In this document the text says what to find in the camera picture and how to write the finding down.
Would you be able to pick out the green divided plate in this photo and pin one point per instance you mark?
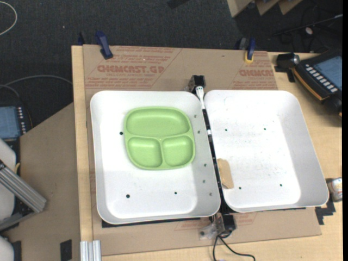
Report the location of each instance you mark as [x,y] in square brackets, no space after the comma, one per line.
[159,136]

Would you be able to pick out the thin black and white rod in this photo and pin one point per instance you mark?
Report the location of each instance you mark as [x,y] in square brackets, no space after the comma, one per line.
[209,130]

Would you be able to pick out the brown cardboard board red print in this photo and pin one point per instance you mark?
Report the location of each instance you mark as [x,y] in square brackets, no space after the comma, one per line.
[174,64]

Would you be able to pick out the white plastic tray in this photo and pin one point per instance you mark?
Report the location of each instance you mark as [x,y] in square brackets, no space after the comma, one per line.
[261,156]
[152,189]

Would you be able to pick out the small white can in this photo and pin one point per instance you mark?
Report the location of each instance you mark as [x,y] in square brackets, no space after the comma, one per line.
[336,188]

